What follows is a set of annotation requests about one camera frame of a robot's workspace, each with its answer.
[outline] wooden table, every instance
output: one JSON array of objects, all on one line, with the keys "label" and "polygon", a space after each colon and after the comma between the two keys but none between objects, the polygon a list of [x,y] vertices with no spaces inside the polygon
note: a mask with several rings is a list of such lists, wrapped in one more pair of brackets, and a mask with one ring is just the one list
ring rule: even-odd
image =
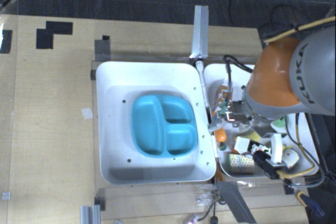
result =
[{"label": "wooden table", "polygon": [[[73,22],[73,34],[54,35],[52,50],[36,49],[36,29],[46,28],[47,20]],[[7,223],[79,223],[80,207],[93,204],[93,120],[85,119],[82,109],[93,109],[90,71],[95,39],[110,36],[111,51],[116,53],[167,55],[173,52],[188,56],[192,31],[191,25],[18,17],[12,151],[7,154],[11,158],[9,190],[12,193]],[[260,52],[255,29],[209,28],[209,54],[256,58]],[[270,190],[243,193],[258,223],[308,222],[304,208],[293,195],[286,196],[281,189],[274,195]],[[173,202],[166,200],[165,205],[169,207]],[[145,208],[141,212],[151,211],[144,203],[139,207]],[[218,210],[222,223],[236,223],[227,207]],[[186,216],[179,212],[138,217],[135,212],[122,220],[132,224],[174,224],[182,223]],[[113,223],[113,220],[102,223]]]}]

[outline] blue divided plate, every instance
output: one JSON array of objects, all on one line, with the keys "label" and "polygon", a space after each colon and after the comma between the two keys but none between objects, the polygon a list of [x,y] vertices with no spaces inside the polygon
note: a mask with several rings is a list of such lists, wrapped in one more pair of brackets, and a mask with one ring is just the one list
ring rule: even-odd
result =
[{"label": "blue divided plate", "polygon": [[183,156],[197,145],[193,109],[176,96],[151,94],[136,99],[131,127],[135,146],[149,157]]}]

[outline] yellow cable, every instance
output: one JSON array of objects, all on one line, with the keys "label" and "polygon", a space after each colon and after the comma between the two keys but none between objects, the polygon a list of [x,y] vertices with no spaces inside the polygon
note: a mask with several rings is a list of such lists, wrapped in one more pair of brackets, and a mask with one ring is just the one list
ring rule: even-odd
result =
[{"label": "yellow cable", "polygon": [[304,149],[302,147],[302,144],[300,142],[299,126],[298,126],[298,124],[295,124],[295,131],[296,131],[296,138],[297,138],[297,141],[298,141],[299,148],[300,148],[303,156],[306,158],[306,160],[312,166],[310,168],[306,169],[306,170],[303,170],[303,171],[300,171],[300,172],[297,172],[297,173],[294,173],[294,174],[290,174],[290,173],[286,173],[285,171],[278,170],[277,173],[278,173],[279,177],[282,178],[282,179],[292,179],[294,177],[303,176],[303,175],[306,175],[307,173],[313,171],[314,168],[315,168],[315,163],[306,155],[306,153],[305,153],[305,151],[304,151]]},{"label": "yellow cable", "polygon": [[331,23],[331,22],[334,22],[334,21],[335,21],[335,16],[328,17],[328,18],[321,19],[321,20],[316,20],[315,22],[311,22],[311,23],[308,23],[308,24],[305,24],[305,25],[300,25],[297,28],[297,30],[295,28],[293,28],[293,29],[288,30],[284,33],[281,33],[280,35],[277,35],[275,37],[267,38],[267,39],[264,40],[264,42],[265,43],[274,42],[274,41],[277,41],[281,38],[288,37],[292,34],[295,34],[299,31],[306,30],[306,29],[309,29],[309,28],[312,28],[312,27],[315,27],[315,26],[319,26],[319,25],[322,25],[322,24]]}]

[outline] plug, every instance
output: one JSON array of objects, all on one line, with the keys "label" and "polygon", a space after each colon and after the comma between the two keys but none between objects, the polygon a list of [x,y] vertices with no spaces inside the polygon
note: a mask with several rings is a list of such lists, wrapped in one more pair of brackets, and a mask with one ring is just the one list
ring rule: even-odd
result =
[{"label": "plug", "polygon": [[210,224],[218,224],[218,218],[213,216],[210,218]]}]

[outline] white sticker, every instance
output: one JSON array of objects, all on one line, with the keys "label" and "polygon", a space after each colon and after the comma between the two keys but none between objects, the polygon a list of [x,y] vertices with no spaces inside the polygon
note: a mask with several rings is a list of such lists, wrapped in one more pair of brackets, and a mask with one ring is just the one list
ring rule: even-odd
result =
[{"label": "white sticker", "polygon": [[90,108],[82,109],[82,114],[85,120],[93,118],[93,114]]}]

